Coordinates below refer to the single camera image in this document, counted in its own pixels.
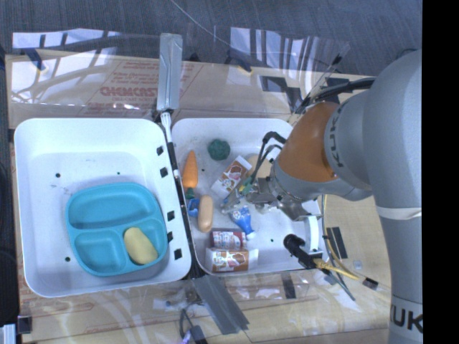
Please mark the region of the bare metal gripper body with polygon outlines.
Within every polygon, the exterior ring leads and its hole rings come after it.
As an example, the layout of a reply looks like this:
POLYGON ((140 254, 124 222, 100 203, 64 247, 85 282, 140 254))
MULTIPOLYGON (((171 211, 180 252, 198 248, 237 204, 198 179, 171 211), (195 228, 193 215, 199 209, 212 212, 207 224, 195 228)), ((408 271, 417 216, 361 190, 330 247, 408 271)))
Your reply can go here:
POLYGON ((270 176, 258 178, 246 196, 247 202, 255 206, 262 214, 274 209, 286 212, 290 206, 287 193, 270 176))

